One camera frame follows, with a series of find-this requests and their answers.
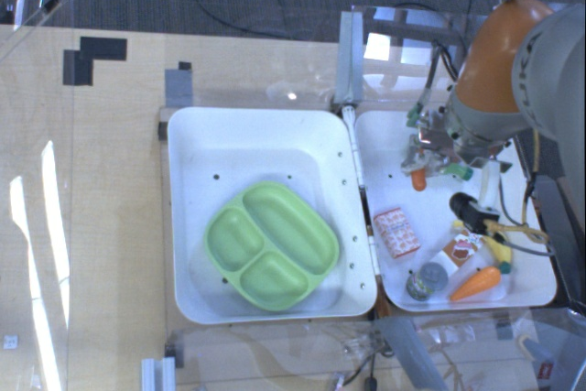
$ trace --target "green divided plate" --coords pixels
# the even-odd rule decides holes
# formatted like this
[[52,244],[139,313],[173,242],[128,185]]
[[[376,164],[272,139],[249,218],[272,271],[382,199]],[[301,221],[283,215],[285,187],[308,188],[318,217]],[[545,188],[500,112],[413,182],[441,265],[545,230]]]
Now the green divided plate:
[[281,311],[302,301],[338,262],[327,223],[283,184],[259,182],[226,203],[204,235],[208,257],[251,303]]

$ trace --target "toy carrot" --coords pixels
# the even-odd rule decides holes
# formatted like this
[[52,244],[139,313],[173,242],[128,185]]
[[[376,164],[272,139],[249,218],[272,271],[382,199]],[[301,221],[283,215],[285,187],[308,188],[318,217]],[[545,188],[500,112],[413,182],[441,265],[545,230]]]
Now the toy carrot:
[[495,287],[501,281],[501,271],[494,266],[488,266],[469,277],[460,287],[451,294],[451,301],[465,299],[471,295],[484,292]]

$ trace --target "small canister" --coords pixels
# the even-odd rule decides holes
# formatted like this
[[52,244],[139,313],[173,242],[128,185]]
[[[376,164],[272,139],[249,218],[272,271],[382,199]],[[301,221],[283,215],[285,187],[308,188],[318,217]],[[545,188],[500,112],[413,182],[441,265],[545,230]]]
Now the small canister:
[[418,272],[409,276],[407,292],[414,299],[425,301],[435,291],[448,285],[448,273],[438,263],[426,263]]

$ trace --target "small orange object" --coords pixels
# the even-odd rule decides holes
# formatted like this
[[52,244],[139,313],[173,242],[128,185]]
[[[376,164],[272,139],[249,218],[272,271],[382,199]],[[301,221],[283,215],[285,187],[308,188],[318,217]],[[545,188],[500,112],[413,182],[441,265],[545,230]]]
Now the small orange object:
[[428,183],[425,181],[425,168],[411,171],[411,184],[413,184],[414,190],[419,191],[424,190],[428,186]]
[[484,292],[489,288],[496,287],[501,281],[501,271],[488,266],[468,278],[460,287],[451,294],[451,301],[465,299],[477,293]]

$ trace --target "wooden table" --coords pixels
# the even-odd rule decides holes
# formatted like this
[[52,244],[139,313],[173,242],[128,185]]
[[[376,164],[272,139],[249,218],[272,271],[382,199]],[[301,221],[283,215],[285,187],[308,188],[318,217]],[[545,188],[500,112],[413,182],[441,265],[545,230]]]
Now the wooden table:
[[[81,37],[127,39],[126,60],[95,60],[93,86],[62,85],[63,50],[79,49]],[[276,78],[314,92],[332,88],[337,54],[336,44],[46,27],[0,63],[0,327],[4,335],[19,338],[15,350],[0,352],[0,388],[28,390],[25,384],[42,376],[31,320],[28,244],[10,222],[12,181],[22,177],[31,246],[63,389],[139,389],[140,362],[161,358],[168,314],[173,314],[166,297],[168,240],[157,134],[159,110],[165,106],[165,70],[176,69],[180,61],[191,63],[196,103],[205,99],[214,105],[269,106],[266,88]],[[328,102],[312,102],[310,107],[327,109]],[[69,328],[55,280],[43,197],[40,156],[49,140],[55,149],[71,260]],[[193,330],[202,331],[195,325]],[[203,363],[221,362],[234,350],[244,355],[240,364],[221,363],[231,367],[225,375],[230,379],[222,379],[219,367],[217,381],[206,384],[210,391],[325,389],[331,379],[331,373],[320,373],[315,366],[309,367],[313,371],[308,376],[287,376],[285,367],[270,362],[270,354],[255,355],[254,346],[245,343],[222,345],[213,334],[206,336],[202,353],[208,356]],[[222,334],[223,330],[218,332],[219,339]],[[276,344],[290,346],[287,336],[276,337]],[[490,344],[494,353],[477,351],[461,366],[466,376],[484,373],[494,383],[536,388],[531,365],[513,342],[494,339]],[[328,350],[327,343],[312,347],[321,356],[331,353],[335,358],[341,353]],[[487,363],[491,356],[494,359]],[[346,362],[346,370],[354,362]],[[239,366],[249,364],[256,370],[236,384],[233,376]],[[447,367],[439,364],[441,372]],[[255,378],[255,373],[268,377]],[[395,359],[378,360],[376,376],[379,389],[410,386]],[[359,378],[351,389],[362,385]]]

